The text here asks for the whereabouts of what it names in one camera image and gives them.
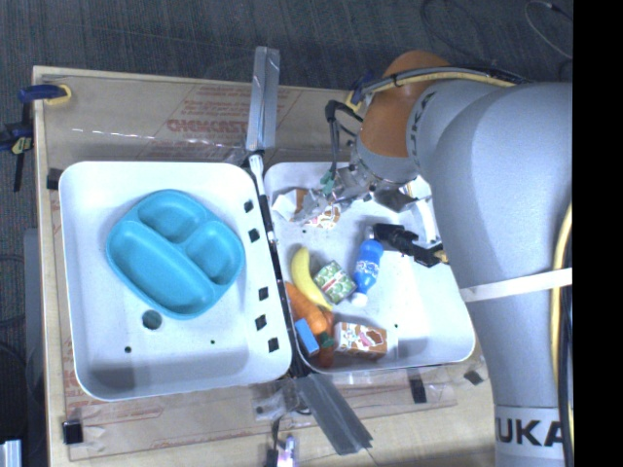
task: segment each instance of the white plastic tray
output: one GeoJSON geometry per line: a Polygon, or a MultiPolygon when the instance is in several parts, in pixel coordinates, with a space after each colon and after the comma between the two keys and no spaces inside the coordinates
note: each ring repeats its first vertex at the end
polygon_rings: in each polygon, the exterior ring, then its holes
{"type": "Polygon", "coordinates": [[[292,347],[255,184],[244,170],[217,162],[78,162],[62,173],[59,191],[76,376],[93,397],[246,385],[287,372],[292,347]],[[143,323],[152,307],[109,267],[105,243],[129,209],[163,189],[190,194],[223,220],[242,240],[245,266],[206,313],[162,315],[153,330],[153,318],[143,323]]]}
{"type": "MultiPolygon", "coordinates": [[[[269,203],[288,189],[317,187],[327,162],[283,162],[272,166],[265,177],[269,203]]],[[[344,212],[333,230],[302,227],[273,212],[278,256],[285,280],[291,281],[290,260],[305,245],[311,252],[311,273],[331,260],[352,272],[366,225],[389,223],[407,230],[422,228],[412,212],[394,213],[375,202],[357,201],[344,212]]],[[[352,321],[387,330],[388,353],[376,361],[336,354],[331,369],[323,373],[423,367],[455,363],[469,357],[475,334],[455,279],[447,265],[426,268],[397,251],[385,251],[377,284],[369,291],[364,308],[348,300],[336,305],[336,322],[352,321]]]]}

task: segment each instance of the table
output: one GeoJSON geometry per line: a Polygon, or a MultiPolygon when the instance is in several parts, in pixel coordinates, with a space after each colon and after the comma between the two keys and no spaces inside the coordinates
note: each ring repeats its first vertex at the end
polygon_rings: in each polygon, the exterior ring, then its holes
{"type": "MultiPolygon", "coordinates": [[[[175,402],[176,407],[170,403],[165,407],[153,407],[154,402],[149,403],[151,408],[139,411],[117,407],[112,425],[102,418],[102,414],[111,413],[111,409],[81,392],[71,371],[58,195],[54,190],[55,170],[63,170],[76,161],[201,158],[203,161],[229,159],[236,162],[240,157],[238,142],[247,116],[243,106],[248,103],[245,92],[249,86],[48,66],[35,66],[32,82],[33,85],[69,84],[75,93],[74,102],[64,106],[41,100],[33,106],[50,466],[263,465],[272,442],[269,424],[248,422],[248,416],[240,416],[248,425],[239,431],[224,434],[219,430],[218,434],[209,432],[205,437],[194,437],[195,422],[186,420],[189,411],[213,411],[212,407],[225,407],[224,414],[247,413],[252,417],[250,407],[245,411],[244,406],[253,399],[249,389],[217,390],[211,395],[215,397],[211,401],[203,394],[182,396],[175,402]],[[146,88],[149,91],[160,89],[162,94],[141,98],[146,88]],[[180,100],[171,109],[168,104],[173,98],[180,100]],[[52,116],[54,109],[66,112],[63,116],[52,116]],[[51,130],[52,118],[57,123],[54,130],[51,130]],[[200,119],[212,121],[209,126],[201,125],[200,119]],[[64,120],[69,120],[67,125],[59,126],[64,120]],[[220,143],[207,143],[202,137],[208,133],[219,136],[220,143]],[[72,418],[73,413],[89,426],[85,428],[86,446],[68,446],[63,442],[62,424],[72,418]],[[161,441],[152,441],[148,447],[138,446],[140,435],[133,436],[128,431],[137,431],[140,427],[132,422],[142,418],[149,424],[148,418],[158,413],[170,413],[165,422],[169,426],[168,437],[162,436],[161,425],[161,441]],[[171,433],[171,427],[180,433],[171,433]]],[[[345,94],[334,90],[280,87],[279,149],[267,152],[267,167],[281,161],[328,159],[328,132],[321,113],[329,99],[341,99],[345,94]]],[[[317,425],[298,427],[295,424],[289,428],[287,432],[297,441],[301,464],[412,465],[417,460],[418,465],[425,467],[494,465],[494,406],[489,382],[468,385],[464,380],[448,377],[453,369],[438,370],[446,372],[445,376],[439,377],[433,371],[422,374],[428,378],[427,388],[431,393],[438,382],[437,406],[414,407],[413,401],[405,398],[404,392],[408,389],[404,382],[396,381],[395,387],[383,387],[380,378],[378,387],[364,386],[365,391],[358,394],[348,388],[350,403],[356,404],[354,409],[374,438],[371,449],[339,456],[317,425]],[[371,398],[374,390],[376,396],[371,398]],[[444,392],[451,393],[450,397],[444,396],[444,392]],[[379,412],[379,404],[384,404],[382,412],[379,412]]],[[[204,416],[197,417],[196,421],[205,426],[204,416]]]]}

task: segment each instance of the blue bottle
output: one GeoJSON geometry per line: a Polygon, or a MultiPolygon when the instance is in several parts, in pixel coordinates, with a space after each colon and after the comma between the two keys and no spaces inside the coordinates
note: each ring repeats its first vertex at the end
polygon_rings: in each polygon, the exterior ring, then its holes
{"type": "Polygon", "coordinates": [[[359,256],[354,266],[352,279],[357,284],[357,289],[350,298],[355,306],[366,306],[368,303],[368,291],[377,283],[379,265],[383,255],[383,245],[374,238],[368,238],[359,246],[359,256]]]}

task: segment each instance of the white bottle cap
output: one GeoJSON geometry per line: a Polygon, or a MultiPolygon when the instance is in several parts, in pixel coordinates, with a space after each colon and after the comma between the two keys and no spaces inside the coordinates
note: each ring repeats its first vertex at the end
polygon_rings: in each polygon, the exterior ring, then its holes
{"type": "Polygon", "coordinates": [[[362,292],[355,292],[350,297],[350,302],[353,306],[364,307],[368,304],[368,296],[362,292]]]}

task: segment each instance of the gray floor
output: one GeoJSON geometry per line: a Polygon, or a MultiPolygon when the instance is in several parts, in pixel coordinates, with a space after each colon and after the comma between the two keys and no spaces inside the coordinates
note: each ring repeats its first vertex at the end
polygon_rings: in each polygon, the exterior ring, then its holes
{"type": "MultiPolygon", "coordinates": [[[[34,64],[246,82],[258,45],[280,50],[284,85],[347,89],[411,49],[571,81],[572,14],[573,0],[0,0],[0,123],[19,121],[17,92],[34,64]]],[[[0,153],[0,441],[22,433],[27,395],[32,153],[18,193],[15,164],[0,153]]]]}

